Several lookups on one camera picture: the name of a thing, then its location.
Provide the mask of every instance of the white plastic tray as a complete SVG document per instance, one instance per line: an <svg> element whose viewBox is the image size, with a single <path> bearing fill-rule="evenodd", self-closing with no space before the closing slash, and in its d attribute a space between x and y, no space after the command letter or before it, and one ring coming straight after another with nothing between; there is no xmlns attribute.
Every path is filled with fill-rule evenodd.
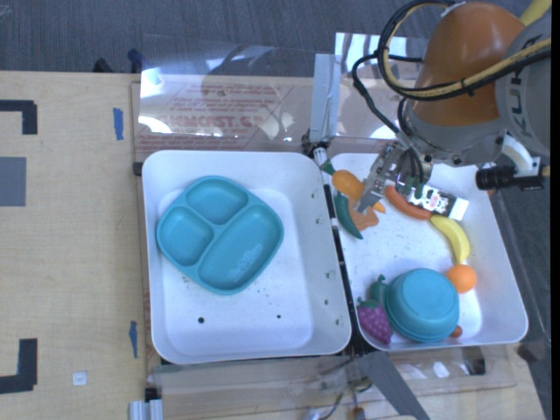
<svg viewBox="0 0 560 420"><path fill-rule="evenodd" d="M376 154L344 153L335 156L332 164L336 170L346 169L364 179L376 157ZM469 202L460 224L471 243L466 263L477 271L478 282L474 290L459 294L458 324L463 328L462 336L421 344L394 333L386 346L361 331L373 347L404 351L505 344L517 342L527 333L527 313L494 210L487 193L476 187L475 172L474 166L452 168L438 164L430 179L431 186ZM380 274L388 283L407 270L429 268L445 272L453 265L447 240L430 222L398 212L385 199L381 202L387 213L378 213L379 224L362 232L363 240L344 230L340 233L354 302L358 297L366 298L369 285Z"/></svg>
<svg viewBox="0 0 560 420"><path fill-rule="evenodd" d="M156 225L195 179L220 175L269 204L283 243L245 290L200 287L160 252ZM319 168L292 152L165 150L143 164L151 333L169 362L334 354L351 325Z"/></svg>

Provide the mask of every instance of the blue bowl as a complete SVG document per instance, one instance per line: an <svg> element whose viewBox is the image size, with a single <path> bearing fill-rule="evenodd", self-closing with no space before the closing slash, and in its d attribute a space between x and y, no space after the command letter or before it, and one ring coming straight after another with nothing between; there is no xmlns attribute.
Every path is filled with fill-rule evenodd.
<svg viewBox="0 0 560 420"><path fill-rule="evenodd" d="M211 292L232 295L263 272L284 238L282 221L233 180L200 178L167 208L156 239L175 267Z"/></svg>
<svg viewBox="0 0 560 420"><path fill-rule="evenodd" d="M413 269L387 289L387 316L403 336L417 342L447 338L459 322L459 294L443 274Z"/></svg>

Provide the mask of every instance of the toy orange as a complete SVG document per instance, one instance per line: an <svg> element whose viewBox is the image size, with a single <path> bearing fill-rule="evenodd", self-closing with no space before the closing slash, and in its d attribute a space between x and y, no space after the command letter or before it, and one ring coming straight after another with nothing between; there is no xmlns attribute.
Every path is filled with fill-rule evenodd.
<svg viewBox="0 0 560 420"><path fill-rule="evenodd" d="M474 269L466 264L456 264L452 266L445 276L449 278L459 294L470 291L476 286L477 276Z"/></svg>

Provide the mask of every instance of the gray floor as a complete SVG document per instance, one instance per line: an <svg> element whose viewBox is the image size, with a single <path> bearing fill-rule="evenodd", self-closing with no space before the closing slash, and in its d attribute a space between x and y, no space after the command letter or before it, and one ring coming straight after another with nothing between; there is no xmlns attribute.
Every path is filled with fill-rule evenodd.
<svg viewBox="0 0 560 420"><path fill-rule="evenodd" d="M142 51L154 34L331 53L336 32L379 33L408 1L0 0L0 69L90 72L104 58L127 73L129 49ZM482 1L521 15L532 0ZM399 34L422 38L428 27L419 17ZM521 352L552 418L550 186L505 190L494 204L507 213L504 237L530 319Z"/></svg>

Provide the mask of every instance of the wooden table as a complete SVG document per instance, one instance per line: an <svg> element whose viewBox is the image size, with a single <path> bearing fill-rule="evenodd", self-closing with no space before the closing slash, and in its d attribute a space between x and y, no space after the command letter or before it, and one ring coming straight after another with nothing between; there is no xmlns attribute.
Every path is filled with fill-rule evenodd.
<svg viewBox="0 0 560 420"><path fill-rule="evenodd" d="M38 106L36 135L22 134L21 113L0 111L0 157L26 158L24 206L0 206L0 376L21 370L20 340L38 345L37 383L1 394L1 418L127 418L129 402L144 399L130 91L138 81L134 74L0 72L0 99ZM543 418L527 365L513 346L507 354L515 385L422 395L420 403L434 419ZM367 418L396 416L383 400L363 406ZM351 408L343 404L332 418L347 418Z"/></svg>

